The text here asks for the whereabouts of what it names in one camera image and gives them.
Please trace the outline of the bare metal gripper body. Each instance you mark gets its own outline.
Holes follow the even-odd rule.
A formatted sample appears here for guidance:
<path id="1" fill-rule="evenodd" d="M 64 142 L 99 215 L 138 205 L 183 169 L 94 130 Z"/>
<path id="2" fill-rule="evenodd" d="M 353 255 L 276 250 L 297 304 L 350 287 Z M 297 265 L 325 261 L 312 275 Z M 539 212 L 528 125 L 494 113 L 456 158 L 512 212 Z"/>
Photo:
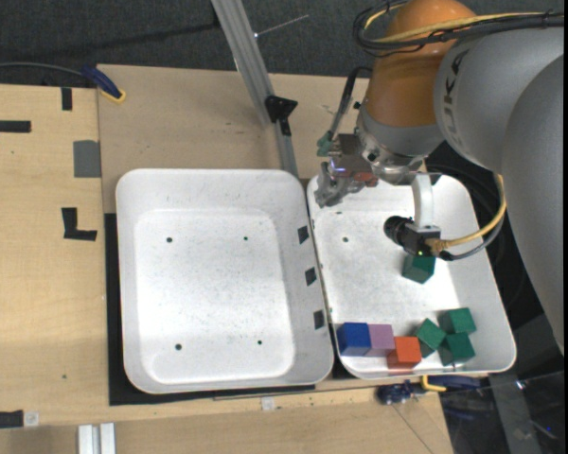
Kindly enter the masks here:
<path id="1" fill-rule="evenodd" d="M 350 177 L 365 186 L 378 181 L 409 184 L 412 175 L 424 170 L 422 156 L 397 154 L 379 144 L 371 135 L 339 134 L 328 152 L 332 177 Z"/>

